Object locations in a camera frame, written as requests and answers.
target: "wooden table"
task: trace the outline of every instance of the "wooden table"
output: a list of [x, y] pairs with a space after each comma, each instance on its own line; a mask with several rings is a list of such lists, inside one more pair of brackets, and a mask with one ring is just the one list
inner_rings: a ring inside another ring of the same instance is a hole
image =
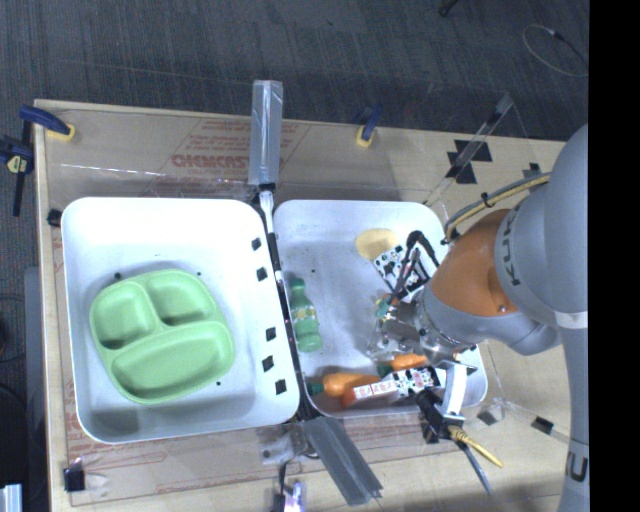
[[[84, 195], [114, 195], [113, 190], [134, 196], [167, 192], [172, 183], [175, 186], [178, 175], [191, 180], [190, 188], [184, 188], [185, 182], [181, 185], [182, 190], [198, 194], [206, 180], [221, 176], [212, 174], [211, 166], [195, 165], [194, 155], [198, 152], [224, 156], [218, 163], [226, 164], [226, 169], [222, 165], [217, 168], [219, 172], [226, 171], [225, 179], [234, 182], [246, 171], [243, 167], [246, 162], [236, 159], [237, 165], [233, 167], [234, 161], [227, 157], [244, 156], [247, 152], [248, 148], [242, 143], [242, 137], [248, 136], [246, 128], [242, 128], [246, 127], [247, 118], [48, 100], [38, 100], [36, 105], [60, 115], [67, 122], [78, 122], [78, 133], [66, 147], [60, 146], [64, 143], [52, 142], [42, 128], [35, 129], [51, 510], [270, 510], [276, 489], [273, 471], [256, 477], [252, 470], [248, 471], [247, 478], [243, 478], [240, 468], [233, 481], [200, 478], [202, 475], [198, 472], [203, 464], [205, 467], [209, 463], [224, 465], [229, 461], [202, 461], [194, 455], [187, 459], [195, 460], [193, 467], [175, 467], [178, 473], [189, 472], [189, 479], [173, 487], [166, 481], [137, 481], [153, 480], [154, 465], [159, 459], [176, 446], [186, 446], [171, 441], [156, 443], [157, 459], [145, 452], [146, 459], [136, 461], [136, 464], [145, 464], [143, 473], [133, 464], [125, 464], [120, 469], [103, 464], [102, 470], [88, 472], [87, 483], [93, 491], [65, 491], [63, 470], [69, 467], [73, 458], [84, 453], [91, 467], [91, 461], [108, 455], [92, 447], [90, 440], [83, 452], [78, 441], [70, 437], [70, 432], [80, 437], [82, 433], [81, 426], [74, 424], [73, 404], [69, 407], [69, 397], [72, 398], [69, 385], [72, 388], [73, 383], [68, 377], [68, 333], [64, 300], [61, 301], [63, 267], [56, 256], [60, 251], [59, 228], [47, 221], [52, 209], [63, 210], [66, 204]], [[141, 135], [137, 126], [142, 123], [144, 127], [147, 122], [151, 127], [146, 135]], [[174, 147], [167, 150], [169, 156], [163, 154], [167, 149], [165, 145], [162, 145], [164, 149], [156, 151], [154, 143], [158, 138], [176, 137], [172, 132], [175, 126], [181, 126], [191, 138], [177, 140]], [[204, 126], [209, 126], [210, 131], [203, 132]], [[225, 142], [220, 130], [227, 129], [236, 129], [236, 132], [235, 138], [227, 138]], [[111, 130], [112, 136], [105, 138], [101, 130]], [[365, 149], [355, 144], [356, 131], [357, 127], [348, 125], [283, 122], [281, 178], [285, 183], [279, 201], [316, 194], [335, 198], [422, 201], [449, 169], [450, 154], [459, 150], [456, 141], [469, 141], [472, 137], [469, 134], [377, 128], [373, 144]], [[207, 139], [206, 133], [217, 135]], [[142, 143], [136, 137], [142, 137]], [[536, 166], [542, 171], [550, 171], [563, 147], [558, 142], [518, 138], [489, 137], [487, 142], [490, 160], [473, 162], [477, 183], [452, 186], [443, 201], [434, 206], [441, 218], [475, 202], [480, 192], [491, 192], [521, 178], [523, 171]], [[114, 167], [118, 164], [113, 162], [118, 159], [126, 161], [128, 166]], [[92, 169], [96, 167], [101, 171], [99, 176], [92, 177]], [[143, 173], [144, 179], [139, 182], [126, 180], [123, 176], [127, 172], [134, 177], [136, 173]], [[306, 484], [306, 510], [453, 510], [464, 506], [470, 511], [554, 511], [562, 486], [567, 448], [561, 434], [568, 433], [570, 424], [562, 348], [527, 358], [494, 341], [483, 344], [481, 350], [489, 378], [488, 396], [501, 401], [502, 410], [506, 412], [504, 419], [491, 427], [473, 416], [467, 416], [465, 426], [474, 438], [505, 463], [505, 467], [499, 469], [484, 459], [481, 461], [494, 491], [492, 496], [484, 492], [464, 454], [450, 449], [433, 451], [416, 444], [419, 443], [418, 431], [408, 421], [406, 429], [410, 442], [399, 441], [397, 447], [367, 452], [368, 460], [372, 460], [371, 467], [383, 486], [383, 497], [378, 503], [370, 501], [367, 505], [348, 507], [328, 473], [316, 463], [301, 465], [298, 469], [294, 467], [288, 478], [288, 482], [298, 480]], [[552, 421], [559, 435], [544, 435], [531, 428], [531, 418], [535, 415]], [[400, 430], [396, 437], [400, 439], [401, 435]], [[420, 448], [411, 452], [412, 446]], [[215, 447], [210, 449], [215, 455]], [[180, 458], [183, 456], [177, 454], [175, 460], [184, 460]], [[156, 492], [122, 497], [122, 489], [145, 488], [145, 484], [155, 485]]]

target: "white sink basin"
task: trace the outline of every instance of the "white sink basin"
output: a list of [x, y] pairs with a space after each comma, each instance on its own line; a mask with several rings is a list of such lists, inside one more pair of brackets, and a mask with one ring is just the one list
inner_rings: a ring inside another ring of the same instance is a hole
[[[336, 371], [376, 375], [366, 347], [374, 335], [375, 301], [389, 290], [374, 266], [358, 254], [355, 240], [366, 230], [383, 228], [404, 243], [409, 233], [420, 230], [442, 261], [447, 248], [440, 244], [444, 231], [436, 214], [411, 202], [292, 200], [276, 209], [274, 225], [285, 280], [304, 279], [324, 341], [320, 350], [300, 354], [305, 378], [320, 382], [323, 375]], [[464, 352], [461, 362], [477, 368], [469, 376], [463, 402], [471, 407], [484, 399], [487, 377], [479, 350]], [[311, 401], [323, 414], [339, 418], [418, 409], [413, 402], [387, 405], [379, 401], [343, 409], [325, 393]]]
[[[65, 209], [62, 238], [77, 413], [90, 436], [105, 443], [143, 441], [275, 425], [295, 414], [299, 388], [266, 236], [249, 205], [83, 198]], [[236, 356], [217, 382], [143, 405], [109, 379], [92, 339], [89, 308], [117, 279], [168, 268], [198, 276], [215, 295]]]

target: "yellow sponge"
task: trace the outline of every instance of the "yellow sponge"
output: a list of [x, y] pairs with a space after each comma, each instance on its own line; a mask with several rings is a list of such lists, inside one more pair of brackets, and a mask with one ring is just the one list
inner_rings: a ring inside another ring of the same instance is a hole
[[371, 133], [371, 137], [369, 137], [369, 140], [364, 140], [362, 138], [362, 134], [364, 132], [365, 126], [362, 125], [360, 127], [360, 129], [358, 130], [358, 135], [356, 135], [356, 144], [358, 144], [358, 146], [362, 146], [363, 148], [368, 148], [369, 146], [371, 146], [371, 143], [373, 142], [373, 134], [375, 132]]
[[61, 140], [62, 142], [68, 142], [73, 139], [73, 136], [76, 134], [76, 127], [70, 123], [67, 123], [69, 127], [69, 133], [65, 135], [64, 133], [54, 132], [53, 130], [47, 130], [47, 135], [52, 139]]
[[390, 229], [367, 229], [356, 237], [358, 253], [369, 261], [375, 260], [396, 245], [398, 237]]

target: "gray carpet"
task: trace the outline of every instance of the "gray carpet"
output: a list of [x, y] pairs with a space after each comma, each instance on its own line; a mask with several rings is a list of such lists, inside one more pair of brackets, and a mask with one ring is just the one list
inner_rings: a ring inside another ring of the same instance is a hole
[[[446, 17], [440, 7], [441, 0], [4, 0], [0, 133], [20, 137], [18, 109], [34, 98], [246, 115], [254, 79], [283, 82], [291, 119], [352, 122], [380, 103], [383, 126], [475, 133], [508, 91], [529, 137], [567, 140], [587, 122], [589, 0], [461, 0]], [[0, 385], [24, 399], [15, 297], [24, 293], [25, 269], [38, 264], [33, 177], [17, 218], [14, 185], [15, 175], [1, 171]]]

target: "cable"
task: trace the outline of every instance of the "cable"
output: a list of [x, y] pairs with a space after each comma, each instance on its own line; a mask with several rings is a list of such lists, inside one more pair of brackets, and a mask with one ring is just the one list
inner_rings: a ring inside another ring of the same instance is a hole
[[0, 457], [0, 481], [7, 479], [7, 473], [14, 480], [14, 475], [24, 475], [28, 467], [28, 454], [24, 452], [27, 449], [28, 435], [27, 406], [22, 398], [4, 384], [0, 384], [0, 401], [0, 453], [3, 455]]
[[287, 474], [287, 464], [289, 461], [284, 462], [278, 469], [278, 483], [280, 484], [280, 494], [284, 494], [284, 479]]
[[427, 251], [427, 254], [429, 255], [429, 258], [431, 258], [431, 261], [433, 261], [433, 264], [436, 266], [436, 268], [438, 268], [440, 266], [440, 262], [438, 261], [438, 258], [436, 258], [436, 252], [433, 250], [433, 246], [431, 245], [431, 242], [429, 242], [427, 237], [424, 236], [424, 234], [421, 231], [418, 231], [417, 233], [418, 233], [418, 242], [420, 243], [420, 245], [422, 245], [422, 247], [425, 248], [425, 250]]
[[[22, 295], [18, 295], [16, 293], [2, 293], [0, 294], [0, 302], [5, 301], [5, 300], [13, 300], [16, 302], [22, 302], [24, 303], [24, 297]], [[8, 340], [5, 339], [5, 331], [3, 326], [0, 324], [0, 357], [2, 356], [2, 354], [4, 354], [5, 349], [7, 348], [7, 342]], [[17, 361], [18, 359], [20, 359], [21, 357], [25, 356], [25, 352], [21, 352], [18, 355], [9, 357], [7, 359], [1, 359], [0, 358], [0, 364], [3, 363], [11, 363], [13, 361]]]
[[498, 457], [493, 455], [489, 450], [487, 450], [480, 443], [471, 439], [469, 437], [469, 434], [467, 434], [461, 427], [458, 427], [457, 425], [449, 425], [449, 434], [453, 439], [460, 441], [461, 443], [468, 444], [472, 448], [475, 448], [480, 455], [482, 455], [488, 461], [493, 462], [499, 468], [504, 467], [504, 464], [500, 459], [498, 459]]
[[[573, 51], [573, 53], [575, 53], [578, 56], [578, 58], [582, 61], [584, 66], [587, 68], [587, 73], [584, 73], [584, 74], [569, 73], [568, 71], [565, 71], [564, 69], [560, 69], [559, 67], [554, 66], [549, 61], [543, 59], [540, 55], [538, 55], [533, 50], [533, 48], [531, 48], [531, 45], [529, 44], [529, 41], [527, 40], [527, 31], [529, 29], [531, 29], [531, 28], [537, 28], [537, 29], [543, 30], [544, 32], [549, 34], [554, 39], [557, 39], [558, 41], [566, 44], [571, 49], [571, 51]], [[586, 77], [589, 76], [589, 72], [588, 72], [589, 64], [587, 63], [585, 58], [580, 54], [580, 52], [578, 50], [576, 50], [576, 48], [569, 41], [567, 41], [564, 37], [562, 37], [555, 30], [550, 29], [549, 27], [545, 27], [544, 25], [531, 24], [531, 25], [528, 25], [527, 27], [525, 27], [525, 29], [522, 31], [522, 40], [524, 41], [524, 44], [527, 47], [527, 50], [529, 50], [529, 53], [531, 53], [531, 55], [533, 55], [536, 59], [538, 59], [540, 62], [542, 62], [545, 66], [553, 69], [554, 71], [557, 71], [558, 73], [561, 73], [561, 74], [566, 75], [566, 76], [571, 76], [571, 77], [574, 77], [574, 78], [586, 78]]]
[[533, 176], [531, 178], [525, 178], [520, 181], [516, 181], [511, 185], [504, 187], [493, 194], [482, 195], [482, 200], [463, 208], [458, 213], [456, 213], [453, 217], [449, 219], [449, 221], [444, 226], [445, 238], [443, 243], [450, 243], [452, 240], [452, 233], [456, 226], [465, 220], [473, 217], [477, 213], [480, 213], [485, 208], [492, 208], [498, 202], [507, 199], [511, 196], [514, 196], [520, 192], [523, 192], [527, 189], [535, 187], [537, 185], [542, 185], [549, 181], [551, 177], [551, 173], [545, 173], [538, 176]]

